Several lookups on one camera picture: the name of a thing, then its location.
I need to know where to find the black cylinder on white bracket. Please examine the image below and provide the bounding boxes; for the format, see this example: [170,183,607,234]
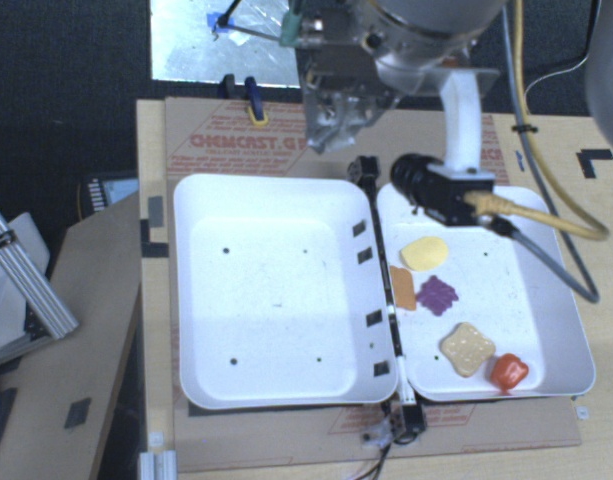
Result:
[389,66,502,228]

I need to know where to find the brown cardboard board red print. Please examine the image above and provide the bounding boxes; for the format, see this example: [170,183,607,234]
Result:
[164,96,583,474]

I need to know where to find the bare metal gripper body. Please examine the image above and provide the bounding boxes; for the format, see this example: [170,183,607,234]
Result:
[295,6,471,115]

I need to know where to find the purple toy grapes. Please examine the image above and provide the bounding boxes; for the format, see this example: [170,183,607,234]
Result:
[414,274,461,318]

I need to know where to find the beige toy biscuit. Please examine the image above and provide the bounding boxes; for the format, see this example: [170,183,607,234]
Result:
[438,321,498,380]

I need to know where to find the thin black and white rod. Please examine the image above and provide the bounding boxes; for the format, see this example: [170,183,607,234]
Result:
[361,176,418,410]

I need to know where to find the yellow oval toy chip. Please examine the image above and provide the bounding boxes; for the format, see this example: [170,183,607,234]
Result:
[398,236,450,273]

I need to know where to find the white plastic tray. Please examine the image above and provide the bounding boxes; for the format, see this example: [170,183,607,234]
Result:
[173,173,400,412]
[375,181,597,403]

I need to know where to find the black block with thin wires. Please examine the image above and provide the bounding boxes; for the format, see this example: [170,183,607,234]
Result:
[347,155,383,185]
[384,401,428,445]

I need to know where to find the orange toy bread slice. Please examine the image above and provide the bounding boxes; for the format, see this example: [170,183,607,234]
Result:
[388,264,418,313]

